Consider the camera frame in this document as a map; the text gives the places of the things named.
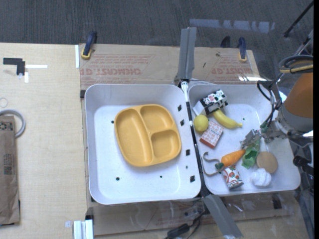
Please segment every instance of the garlic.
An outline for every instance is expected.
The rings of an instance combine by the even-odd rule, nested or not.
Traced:
[[[255,186],[268,186],[271,182],[271,175],[264,168],[258,168],[250,175],[250,181]]]

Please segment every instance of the white plastic tray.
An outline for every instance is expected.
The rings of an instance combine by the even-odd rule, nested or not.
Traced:
[[[119,149],[112,122],[122,109],[143,104],[158,104],[169,110],[182,147],[170,161],[134,167]],[[110,205],[191,199],[198,195],[201,183],[181,89],[174,85],[92,85],[85,93],[85,109],[89,187],[95,201]]]
[[[207,158],[221,159],[223,155],[239,150],[240,141],[252,129],[259,129],[260,124],[268,117],[271,111],[269,101],[259,92],[256,85],[194,85],[189,88],[188,96],[193,107],[201,98],[221,89],[227,97],[228,105],[223,109],[224,113],[243,126],[236,129],[225,128],[215,148],[210,148],[199,142],[201,134],[196,133],[199,152],[201,155],[208,151]],[[212,115],[208,118],[215,121]],[[241,165],[240,159],[236,167],[244,182],[239,188],[229,190],[221,174],[213,176],[204,175],[205,184],[209,191],[216,195],[249,194],[258,192],[284,191],[296,189],[301,181],[298,168],[293,164],[293,153],[287,139],[275,139],[265,144],[261,139],[260,151],[273,153],[278,161],[278,169],[272,174],[271,184],[267,187],[257,187],[250,182],[250,174],[258,167],[254,165],[246,169]],[[213,163],[203,160],[203,166],[207,173],[216,171]]]

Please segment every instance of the brown paper bag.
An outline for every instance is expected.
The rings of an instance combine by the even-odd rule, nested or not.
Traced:
[[[0,225],[20,219],[14,116],[0,116]]]

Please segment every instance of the red and white box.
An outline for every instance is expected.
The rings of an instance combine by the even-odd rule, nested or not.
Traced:
[[[222,126],[210,120],[208,128],[204,131],[199,141],[211,148],[214,148],[221,137],[223,130],[224,128]]]

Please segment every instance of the blue and yellow clamp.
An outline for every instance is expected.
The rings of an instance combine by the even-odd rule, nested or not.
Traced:
[[[246,55],[246,41],[244,37],[240,37],[238,40],[238,59],[240,62],[245,63],[247,61],[247,55]]]
[[[83,58],[83,59],[89,59],[90,58],[91,52],[92,52],[91,45],[94,42],[96,42],[96,32],[95,31],[91,31],[89,33],[89,37],[88,37],[88,40],[87,40],[87,42],[85,44],[85,47],[82,49],[81,58]]]

